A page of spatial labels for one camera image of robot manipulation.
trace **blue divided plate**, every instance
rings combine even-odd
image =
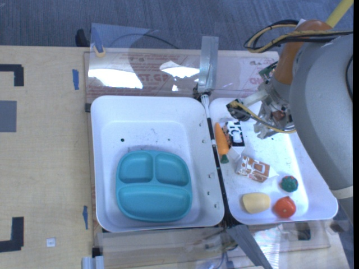
[[[192,205],[187,164],[164,151],[125,154],[116,172],[116,197],[127,217],[147,222],[171,222],[185,217]]]

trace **toy carrot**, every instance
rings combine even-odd
[[[215,136],[215,141],[217,143],[218,154],[221,156],[220,162],[225,164],[229,162],[226,156],[226,154],[229,151],[229,146],[225,134],[222,128],[220,127],[219,123],[215,124],[214,136]]]

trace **yellow potato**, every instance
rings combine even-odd
[[[245,209],[251,213],[259,213],[270,207],[270,197],[262,192],[246,193],[242,197]]]

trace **red tomato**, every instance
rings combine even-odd
[[[297,207],[294,201],[289,196],[286,196],[277,200],[273,210],[279,217],[288,218],[296,212]]]

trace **table surface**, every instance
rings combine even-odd
[[[11,239],[12,218],[24,217],[24,246],[0,253],[1,268],[81,268],[82,257],[91,256],[86,51],[0,47],[0,63],[21,64],[25,81],[24,86],[14,87],[13,73],[0,72],[0,100],[17,101],[16,132],[0,133],[0,241]],[[78,90],[73,69],[79,72]],[[298,268],[295,260],[306,268],[348,268],[339,236],[328,237],[329,247],[281,253],[280,264]],[[56,239],[56,246],[47,246],[49,238]],[[248,259],[241,262],[243,267],[252,265]]]

